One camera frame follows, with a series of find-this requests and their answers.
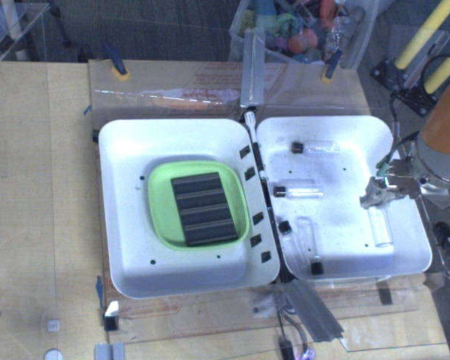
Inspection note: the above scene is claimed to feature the green plate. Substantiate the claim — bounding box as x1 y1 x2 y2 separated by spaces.
147 160 251 251

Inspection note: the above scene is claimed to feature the white plastic tray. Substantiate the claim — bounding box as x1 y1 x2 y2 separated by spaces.
254 115 434 282
97 118 281 300

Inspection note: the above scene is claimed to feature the clear plastic bin of toys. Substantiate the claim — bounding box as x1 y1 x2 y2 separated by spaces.
228 0 384 71

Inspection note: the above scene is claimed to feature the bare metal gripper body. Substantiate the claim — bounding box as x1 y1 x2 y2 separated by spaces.
382 158 450 203

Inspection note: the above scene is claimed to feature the black ribbed rectangular block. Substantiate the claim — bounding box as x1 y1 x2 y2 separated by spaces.
169 171 239 248

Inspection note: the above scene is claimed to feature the black block with thin wires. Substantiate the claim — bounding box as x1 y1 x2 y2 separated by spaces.
278 336 296 360

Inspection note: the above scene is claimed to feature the clear plastic bottle black cap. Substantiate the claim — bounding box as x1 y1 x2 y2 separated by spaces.
290 139 341 157
297 217 326 276
272 179 325 201
277 219 308 272

